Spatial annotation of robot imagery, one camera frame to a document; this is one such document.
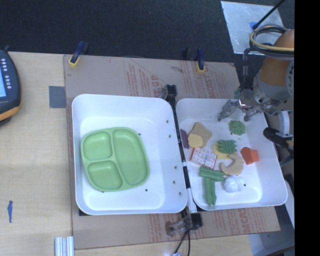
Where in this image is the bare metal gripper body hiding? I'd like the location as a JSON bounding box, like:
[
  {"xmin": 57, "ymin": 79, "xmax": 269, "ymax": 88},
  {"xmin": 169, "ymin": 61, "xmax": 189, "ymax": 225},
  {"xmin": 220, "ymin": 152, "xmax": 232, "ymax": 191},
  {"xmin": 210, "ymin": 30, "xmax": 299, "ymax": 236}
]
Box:
[{"xmin": 236, "ymin": 92, "xmax": 288, "ymax": 116}]

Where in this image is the green round toy broccoli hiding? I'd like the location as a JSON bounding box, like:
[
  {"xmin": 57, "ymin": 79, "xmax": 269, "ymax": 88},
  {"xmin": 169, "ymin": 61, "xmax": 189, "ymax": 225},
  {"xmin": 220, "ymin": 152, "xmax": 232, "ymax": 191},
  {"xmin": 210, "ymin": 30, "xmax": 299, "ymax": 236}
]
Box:
[{"xmin": 228, "ymin": 119, "xmax": 246, "ymax": 137}]

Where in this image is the tan toy bread slice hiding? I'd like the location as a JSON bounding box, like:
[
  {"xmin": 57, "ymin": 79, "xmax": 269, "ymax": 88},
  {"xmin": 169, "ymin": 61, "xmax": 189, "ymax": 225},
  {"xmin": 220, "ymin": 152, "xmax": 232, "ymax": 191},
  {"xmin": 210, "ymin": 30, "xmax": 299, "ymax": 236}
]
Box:
[{"xmin": 187, "ymin": 121, "xmax": 213, "ymax": 149}]

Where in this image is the green ridged toy vegetable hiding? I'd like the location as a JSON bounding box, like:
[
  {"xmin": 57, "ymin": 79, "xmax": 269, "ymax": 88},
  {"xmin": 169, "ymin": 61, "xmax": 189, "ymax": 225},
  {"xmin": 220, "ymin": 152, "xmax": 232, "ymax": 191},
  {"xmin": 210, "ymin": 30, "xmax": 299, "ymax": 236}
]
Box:
[{"xmin": 216, "ymin": 139, "xmax": 238, "ymax": 154}]

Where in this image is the orange toy block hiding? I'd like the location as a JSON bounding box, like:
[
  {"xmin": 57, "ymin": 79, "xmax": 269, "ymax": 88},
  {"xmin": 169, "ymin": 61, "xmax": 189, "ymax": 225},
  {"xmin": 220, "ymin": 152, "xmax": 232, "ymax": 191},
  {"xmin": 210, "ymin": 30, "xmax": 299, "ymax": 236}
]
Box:
[{"xmin": 240, "ymin": 146, "xmax": 260, "ymax": 166}]

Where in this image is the yellow round toy biscuit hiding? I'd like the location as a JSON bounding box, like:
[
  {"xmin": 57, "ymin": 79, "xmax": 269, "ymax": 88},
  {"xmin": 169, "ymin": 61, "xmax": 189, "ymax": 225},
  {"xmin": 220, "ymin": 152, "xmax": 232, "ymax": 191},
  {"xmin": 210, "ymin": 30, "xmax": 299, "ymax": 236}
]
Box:
[{"xmin": 187, "ymin": 132, "xmax": 206, "ymax": 149}]

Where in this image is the yellow toy cheese slice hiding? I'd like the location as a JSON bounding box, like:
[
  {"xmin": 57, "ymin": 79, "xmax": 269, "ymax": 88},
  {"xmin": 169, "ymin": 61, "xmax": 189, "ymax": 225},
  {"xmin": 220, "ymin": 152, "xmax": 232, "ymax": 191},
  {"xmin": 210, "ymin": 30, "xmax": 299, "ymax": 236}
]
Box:
[{"xmin": 212, "ymin": 142, "xmax": 232, "ymax": 161}]

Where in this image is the purple toy food slice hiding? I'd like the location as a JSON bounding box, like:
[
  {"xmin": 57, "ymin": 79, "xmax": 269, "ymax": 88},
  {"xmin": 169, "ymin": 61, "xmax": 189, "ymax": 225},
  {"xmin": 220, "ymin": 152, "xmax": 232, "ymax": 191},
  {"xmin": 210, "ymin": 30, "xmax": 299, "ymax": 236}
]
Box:
[{"xmin": 179, "ymin": 128, "xmax": 191, "ymax": 150}]

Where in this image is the white and red packet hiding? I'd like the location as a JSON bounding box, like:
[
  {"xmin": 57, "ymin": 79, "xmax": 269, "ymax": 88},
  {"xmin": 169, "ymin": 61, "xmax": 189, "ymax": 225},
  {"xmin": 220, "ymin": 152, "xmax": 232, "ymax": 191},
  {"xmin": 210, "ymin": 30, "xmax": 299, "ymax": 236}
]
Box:
[{"xmin": 189, "ymin": 147, "xmax": 218, "ymax": 169}]

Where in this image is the tan toy croissant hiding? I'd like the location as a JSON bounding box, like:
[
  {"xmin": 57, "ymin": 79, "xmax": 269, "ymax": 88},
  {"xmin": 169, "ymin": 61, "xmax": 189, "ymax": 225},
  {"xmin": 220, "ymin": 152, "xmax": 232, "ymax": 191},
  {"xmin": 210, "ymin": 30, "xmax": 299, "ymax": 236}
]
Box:
[{"xmin": 219, "ymin": 152, "xmax": 245, "ymax": 177}]

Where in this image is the green toy asparagus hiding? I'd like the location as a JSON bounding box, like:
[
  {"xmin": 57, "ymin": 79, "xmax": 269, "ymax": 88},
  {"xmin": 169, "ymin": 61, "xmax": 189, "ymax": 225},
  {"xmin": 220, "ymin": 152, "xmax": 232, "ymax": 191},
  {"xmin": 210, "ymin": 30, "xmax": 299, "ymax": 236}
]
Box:
[
  {"xmin": 198, "ymin": 165, "xmax": 227, "ymax": 182},
  {"xmin": 203, "ymin": 177, "xmax": 218, "ymax": 207}
]

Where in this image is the thin black and white rod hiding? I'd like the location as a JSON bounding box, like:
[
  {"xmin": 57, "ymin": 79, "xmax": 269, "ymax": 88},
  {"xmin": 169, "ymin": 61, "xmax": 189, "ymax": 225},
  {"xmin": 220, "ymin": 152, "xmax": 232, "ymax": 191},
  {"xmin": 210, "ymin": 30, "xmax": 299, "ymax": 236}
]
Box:
[{"xmin": 169, "ymin": 94, "xmax": 198, "ymax": 214}]

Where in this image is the white plastic tray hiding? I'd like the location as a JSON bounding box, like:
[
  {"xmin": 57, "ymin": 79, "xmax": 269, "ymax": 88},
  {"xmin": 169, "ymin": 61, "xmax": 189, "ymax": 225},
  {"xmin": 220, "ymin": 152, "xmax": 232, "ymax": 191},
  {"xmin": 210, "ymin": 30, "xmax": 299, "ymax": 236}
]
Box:
[
  {"xmin": 71, "ymin": 93, "xmax": 189, "ymax": 216},
  {"xmin": 175, "ymin": 98, "xmax": 289, "ymax": 212}
]

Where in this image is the white toy garlic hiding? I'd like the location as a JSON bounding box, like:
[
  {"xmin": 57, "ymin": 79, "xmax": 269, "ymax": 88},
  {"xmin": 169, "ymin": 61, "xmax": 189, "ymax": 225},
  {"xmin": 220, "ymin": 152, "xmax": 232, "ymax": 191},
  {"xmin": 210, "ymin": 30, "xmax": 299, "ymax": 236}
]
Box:
[{"xmin": 223, "ymin": 174, "xmax": 246, "ymax": 194}]

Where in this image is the green divided plate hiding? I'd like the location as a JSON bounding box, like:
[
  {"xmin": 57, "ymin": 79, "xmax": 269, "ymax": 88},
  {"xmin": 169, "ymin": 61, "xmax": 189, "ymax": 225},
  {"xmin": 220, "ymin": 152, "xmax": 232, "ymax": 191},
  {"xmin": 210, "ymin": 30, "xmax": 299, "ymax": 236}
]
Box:
[{"xmin": 80, "ymin": 126, "xmax": 151, "ymax": 193}]

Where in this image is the brown cardboard board red print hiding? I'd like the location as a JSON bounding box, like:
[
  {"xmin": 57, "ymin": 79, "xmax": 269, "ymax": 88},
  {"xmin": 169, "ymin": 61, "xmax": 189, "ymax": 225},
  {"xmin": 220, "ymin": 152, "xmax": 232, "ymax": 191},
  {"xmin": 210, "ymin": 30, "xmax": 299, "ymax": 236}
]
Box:
[{"xmin": 62, "ymin": 54, "xmax": 281, "ymax": 250}]

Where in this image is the black cylinder on white bracket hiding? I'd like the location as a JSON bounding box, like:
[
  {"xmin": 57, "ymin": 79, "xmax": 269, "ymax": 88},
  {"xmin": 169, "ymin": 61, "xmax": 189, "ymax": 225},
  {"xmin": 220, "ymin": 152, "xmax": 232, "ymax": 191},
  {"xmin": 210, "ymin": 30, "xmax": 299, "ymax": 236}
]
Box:
[{"xmin": 262, "ymin": 109, "xmax": 294, "ymax": 149}]

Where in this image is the black block with thin wires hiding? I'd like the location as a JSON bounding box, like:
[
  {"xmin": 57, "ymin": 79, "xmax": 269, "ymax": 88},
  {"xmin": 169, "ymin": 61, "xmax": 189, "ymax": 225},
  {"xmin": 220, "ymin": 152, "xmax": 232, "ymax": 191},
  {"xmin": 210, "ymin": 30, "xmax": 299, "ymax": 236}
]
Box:
[
  {"xmin": 165, "ymin": 211, "xmax": 204, "ymax": 237},
  {"xmin": 161, "ymin": 84, "xmax": 178, "ymax": 100}
]

